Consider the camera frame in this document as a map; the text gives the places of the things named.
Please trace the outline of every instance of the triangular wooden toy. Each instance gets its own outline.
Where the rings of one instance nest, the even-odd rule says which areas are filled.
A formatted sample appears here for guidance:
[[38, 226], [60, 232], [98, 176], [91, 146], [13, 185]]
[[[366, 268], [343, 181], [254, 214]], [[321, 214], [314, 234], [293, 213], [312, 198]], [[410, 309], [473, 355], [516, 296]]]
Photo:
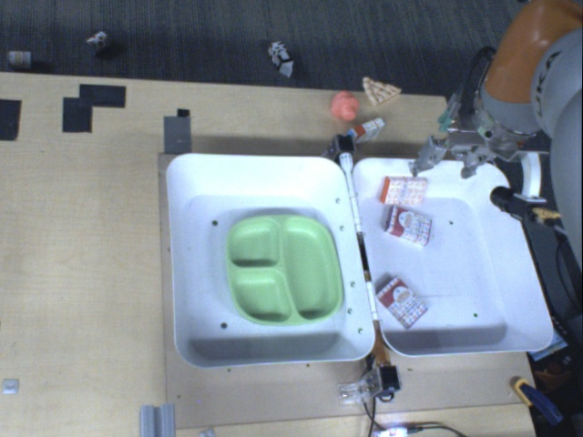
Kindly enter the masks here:
[[363, 78], [363, 88], [371, 101], [371, 104], [374, 106], [377, 106], [390, 98], [396, 97], [401, 93], [399, 87], [374, 81], [370, 77]]

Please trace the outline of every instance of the green plate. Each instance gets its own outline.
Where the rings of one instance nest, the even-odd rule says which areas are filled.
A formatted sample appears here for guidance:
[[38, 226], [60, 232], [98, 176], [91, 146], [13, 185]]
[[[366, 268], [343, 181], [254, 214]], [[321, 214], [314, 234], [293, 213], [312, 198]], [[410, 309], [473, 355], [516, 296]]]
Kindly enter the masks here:
[[332, 316], [343, 284], [328, 229], [295, 215], [246, 218], [227, 237], [230, 294], [243, 317], [300, 325]]

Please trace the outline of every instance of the blue tool handle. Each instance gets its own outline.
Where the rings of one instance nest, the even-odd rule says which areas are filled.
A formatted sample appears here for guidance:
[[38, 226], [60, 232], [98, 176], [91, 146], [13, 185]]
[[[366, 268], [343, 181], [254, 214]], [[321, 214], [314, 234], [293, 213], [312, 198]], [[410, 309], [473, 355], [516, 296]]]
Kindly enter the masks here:
[[525, 383], [520, 386], [520, 390], [529, 400], [532, 401], [532, 404], [543, 413], [543, 416], [545, 416], [545, 419], [547, 419], [550, 425], [556, 426], [563, 421], [563, 415], [557, 409], [557, 406], [555, 406], [543, 393]]

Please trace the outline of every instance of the wooden table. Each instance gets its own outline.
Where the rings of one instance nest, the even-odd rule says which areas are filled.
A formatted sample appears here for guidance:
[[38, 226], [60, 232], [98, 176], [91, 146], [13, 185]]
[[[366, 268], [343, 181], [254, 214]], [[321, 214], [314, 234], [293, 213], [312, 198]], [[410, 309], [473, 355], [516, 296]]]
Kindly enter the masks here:
[[[126, 106], [94, 107], [91, 134], [63, 133], [63, 97], [78, 97], [80, 84], [125, 86]], [[159, 227], [163, 117], [190, 110], [195, 151], [320, 155], [347, 128], [330, 116], [333, 94], [0, 74], [0, 98], [22, 101], [17, 141], [0, 142], [0, 371], [1, 379], [20, 380], [18, 394], [0, 395], [2, 435], [134, 436], [141, 405], [171, 401]], [[376, 156], [412, 156], [435, 132], [445, 105], [441, 97], [400, 96], [370, 107], [357, 96], [363, 108], [356, 122], [382, 117], [387, 123], [361, 149]], [[404, 388], [396, 405], [380, 407], [379, 422], [440, 421], [472, 437], [535, 435], [527, 408], [508, 385], [514, 376], [532, 381], [524, 353], [392, 358]], [[313, 365], [310, 381], [335, 367]], [[306, 374], [287, 381], [307, 381]], [[224, 404], [230, 401], [220, 399], [225, 390], [206, 392], [226, 418], [219, 421], [230, 422]], [[366, 435], [360, 409], [331, 417], [328, 408], [315, 401], [306, 416], [313, 419], [215, 425], [215, 432]]]

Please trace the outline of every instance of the orange toy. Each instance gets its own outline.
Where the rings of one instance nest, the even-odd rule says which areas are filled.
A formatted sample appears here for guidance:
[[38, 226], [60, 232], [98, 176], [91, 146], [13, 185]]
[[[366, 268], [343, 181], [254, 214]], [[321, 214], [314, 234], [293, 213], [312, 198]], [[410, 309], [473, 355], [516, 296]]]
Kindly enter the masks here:
[[332, 99], [330, 111], [338, 119], [352, 121], [356, 118], [359, 106], [358, 100], [350, 92], [340, 91]]

